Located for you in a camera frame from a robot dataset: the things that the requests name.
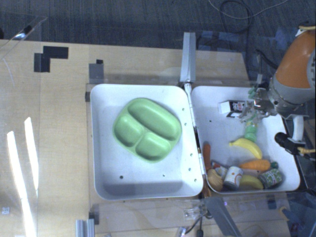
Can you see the white plastic tray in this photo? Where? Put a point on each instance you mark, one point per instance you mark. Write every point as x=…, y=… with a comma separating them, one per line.
x=219, y=130
x=128, y=171

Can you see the tan toy bread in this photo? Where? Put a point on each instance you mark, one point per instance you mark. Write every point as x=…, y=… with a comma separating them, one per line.
x=215, y=180

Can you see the yellow banana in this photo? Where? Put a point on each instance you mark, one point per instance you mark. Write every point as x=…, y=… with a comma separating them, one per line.
x=250, y=182
x=248, y=144

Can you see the red and white small can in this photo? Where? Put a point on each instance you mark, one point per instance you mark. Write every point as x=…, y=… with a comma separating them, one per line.
x=220, y=169

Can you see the white and orange can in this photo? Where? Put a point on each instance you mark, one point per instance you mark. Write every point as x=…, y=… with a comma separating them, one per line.
x=233, y=178

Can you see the black cylinder on white bracket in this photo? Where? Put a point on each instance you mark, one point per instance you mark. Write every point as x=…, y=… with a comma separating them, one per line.
x=286, y=142

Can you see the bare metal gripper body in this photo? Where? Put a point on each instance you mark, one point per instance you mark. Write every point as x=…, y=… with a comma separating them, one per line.
x=263, y=102

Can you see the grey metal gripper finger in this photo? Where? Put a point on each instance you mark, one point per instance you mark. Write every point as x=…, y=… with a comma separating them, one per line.
x=261, y=116
x=246, y=115

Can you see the green toy grapes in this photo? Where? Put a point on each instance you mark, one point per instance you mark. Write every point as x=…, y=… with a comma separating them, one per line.
x=250, y=133

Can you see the orange carrot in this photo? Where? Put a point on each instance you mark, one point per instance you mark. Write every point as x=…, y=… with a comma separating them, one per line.
x=256, y=165

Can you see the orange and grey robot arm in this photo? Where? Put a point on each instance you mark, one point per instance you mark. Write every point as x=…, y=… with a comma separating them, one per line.
x=293, y=65

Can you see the green can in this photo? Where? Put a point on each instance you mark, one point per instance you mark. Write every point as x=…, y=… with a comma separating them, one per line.
x=271, y=178

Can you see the white and black carton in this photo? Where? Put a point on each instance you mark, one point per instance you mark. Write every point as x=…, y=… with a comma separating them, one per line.
x=229, y=107

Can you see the green divided plate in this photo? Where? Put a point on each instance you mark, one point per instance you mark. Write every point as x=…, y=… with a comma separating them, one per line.
x=148, y=127

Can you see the orange-red sausage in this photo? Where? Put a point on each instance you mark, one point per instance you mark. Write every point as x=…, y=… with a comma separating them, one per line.
x=207, y=155

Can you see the thin black and white rod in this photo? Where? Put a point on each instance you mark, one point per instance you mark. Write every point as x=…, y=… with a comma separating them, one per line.
x=192, y=107

